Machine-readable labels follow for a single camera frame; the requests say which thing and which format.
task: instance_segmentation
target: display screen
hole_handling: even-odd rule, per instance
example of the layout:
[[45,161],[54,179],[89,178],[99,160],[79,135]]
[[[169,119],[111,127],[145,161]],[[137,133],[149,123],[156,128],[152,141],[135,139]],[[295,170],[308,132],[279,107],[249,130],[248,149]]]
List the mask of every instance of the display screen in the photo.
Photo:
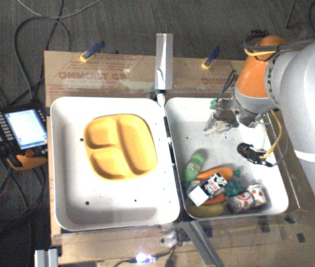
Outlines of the display screen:
[[35,110],[7,113],[5,117],[22,150],[47,144],[47,134]]

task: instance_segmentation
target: button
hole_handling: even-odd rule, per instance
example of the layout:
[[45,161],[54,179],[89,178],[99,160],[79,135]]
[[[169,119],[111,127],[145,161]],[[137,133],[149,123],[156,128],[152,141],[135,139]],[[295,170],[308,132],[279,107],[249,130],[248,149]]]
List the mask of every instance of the button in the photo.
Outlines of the button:
[[25,156],[26,157],[33,157],[35,155],[35,152],[32,150],[32,149],[28,149],[26,152],[25,152]]

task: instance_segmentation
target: can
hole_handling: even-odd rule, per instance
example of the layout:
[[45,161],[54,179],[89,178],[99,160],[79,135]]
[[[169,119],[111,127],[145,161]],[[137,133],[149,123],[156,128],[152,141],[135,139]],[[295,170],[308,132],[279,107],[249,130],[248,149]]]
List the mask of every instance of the can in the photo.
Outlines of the can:
[[231,214],[239,214],[254,207],[254,197],[249,191],[225,199]]
[[254,207],[253,208],[263,207],[268,203],[261,184],[255,183],[255,184],[249,185],[247,187],[247,191],[252,193],[252,195],[254,197]]

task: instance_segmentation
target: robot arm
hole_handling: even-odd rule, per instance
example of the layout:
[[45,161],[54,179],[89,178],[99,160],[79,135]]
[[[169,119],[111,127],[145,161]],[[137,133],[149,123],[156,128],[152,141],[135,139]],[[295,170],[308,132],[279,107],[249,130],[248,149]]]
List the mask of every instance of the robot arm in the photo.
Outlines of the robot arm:
[[[261,45],[283,45],[266,36]],[[230,98],[239,123],[278,108],[296,156],[315,195],[315,41],[303,49],[248,56]]]

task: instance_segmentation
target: yellow plate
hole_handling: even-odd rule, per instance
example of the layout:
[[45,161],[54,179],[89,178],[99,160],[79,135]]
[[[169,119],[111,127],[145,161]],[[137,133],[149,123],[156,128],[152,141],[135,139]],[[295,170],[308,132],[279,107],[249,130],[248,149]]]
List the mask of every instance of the yellow plate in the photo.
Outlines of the yellow plate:
[[139,116],[95,118],[85,127],[84,142],[93,170],[108,180],[127,180],[156,168],[151,132]]

